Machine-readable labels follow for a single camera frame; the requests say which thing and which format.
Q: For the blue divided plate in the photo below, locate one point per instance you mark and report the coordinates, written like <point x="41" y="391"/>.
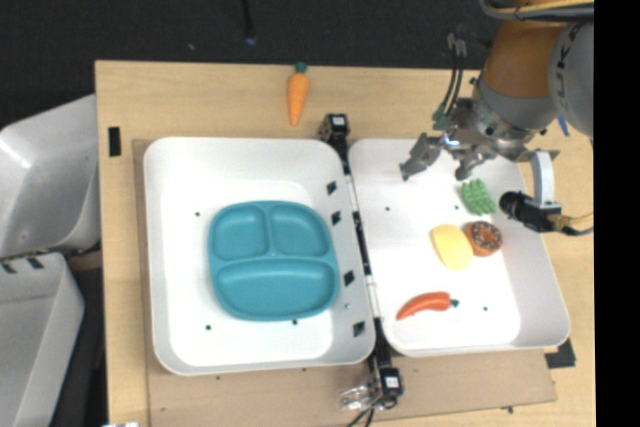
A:
<point x="272" y="260"/>

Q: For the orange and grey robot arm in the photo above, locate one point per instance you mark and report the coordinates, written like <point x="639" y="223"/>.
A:
<point x="525" y="60"/>

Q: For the red chili pepper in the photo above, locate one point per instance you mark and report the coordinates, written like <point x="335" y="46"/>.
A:
<point x="425" y="304"/>

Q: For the brown doughnut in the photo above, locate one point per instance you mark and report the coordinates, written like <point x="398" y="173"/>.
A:
<point x="484" y="237"/>

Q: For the orange carrot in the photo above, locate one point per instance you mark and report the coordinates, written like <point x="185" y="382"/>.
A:
<point x="298" y="95"/>

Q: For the green toy vegetable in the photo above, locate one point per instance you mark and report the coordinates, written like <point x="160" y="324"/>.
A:
<point x="477" y="197"/>

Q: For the black cylinder on white bracket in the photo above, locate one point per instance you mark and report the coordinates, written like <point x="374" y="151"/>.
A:
<point x="535" y="200"/>

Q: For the thin black and white rod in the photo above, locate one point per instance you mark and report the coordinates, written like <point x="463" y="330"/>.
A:
<point x="361" y="240"/>

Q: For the white plastic tray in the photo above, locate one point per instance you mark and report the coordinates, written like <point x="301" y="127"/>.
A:
<point x="200" y="195"/>
<point x="415" y="245"/>

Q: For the yellow toy bread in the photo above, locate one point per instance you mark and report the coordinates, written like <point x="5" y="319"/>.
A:
<point x="451" y="247"/>

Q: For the pale wood board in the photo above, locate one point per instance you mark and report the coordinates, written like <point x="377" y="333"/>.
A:
<point x="200" y="100"/>

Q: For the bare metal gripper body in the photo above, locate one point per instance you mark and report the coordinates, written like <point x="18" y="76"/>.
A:
<point x="487" y="132"/>

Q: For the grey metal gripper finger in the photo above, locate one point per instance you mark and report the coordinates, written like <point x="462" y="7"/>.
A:
<point x="419" y="157"/>
<point x="469" y="165"/>

